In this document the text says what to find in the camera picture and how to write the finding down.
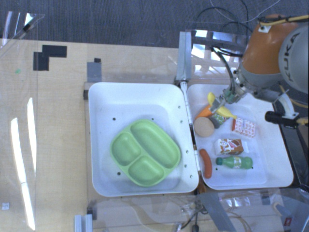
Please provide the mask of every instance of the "green plate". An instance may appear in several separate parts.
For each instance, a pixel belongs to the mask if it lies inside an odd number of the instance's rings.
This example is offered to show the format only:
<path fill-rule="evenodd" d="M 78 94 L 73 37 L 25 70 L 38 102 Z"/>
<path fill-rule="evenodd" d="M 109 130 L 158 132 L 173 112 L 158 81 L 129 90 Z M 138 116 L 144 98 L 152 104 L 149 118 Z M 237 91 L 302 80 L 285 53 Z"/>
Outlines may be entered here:
<path fill-rule="evenodd" d="M 179 163 L 180 149 L 159 126 L 140 119 L 112 141 L 110 153 L 119 168 L 137 185 L 161 182 Z"/>

